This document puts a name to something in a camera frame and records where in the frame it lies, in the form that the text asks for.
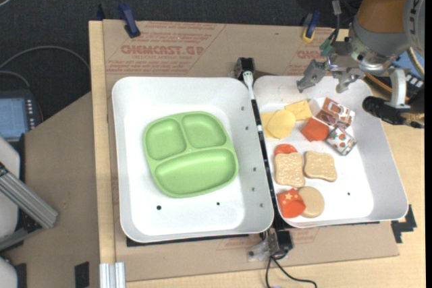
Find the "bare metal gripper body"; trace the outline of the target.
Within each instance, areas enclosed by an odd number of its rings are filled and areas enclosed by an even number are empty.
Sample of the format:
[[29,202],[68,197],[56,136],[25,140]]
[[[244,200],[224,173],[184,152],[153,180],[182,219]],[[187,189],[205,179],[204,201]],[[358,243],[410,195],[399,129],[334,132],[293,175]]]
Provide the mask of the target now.
[[391,55],[381,55],[361,42],[335,41],[325,48],[327,71],[337,79],[361,79],[366,74],[384,76]]

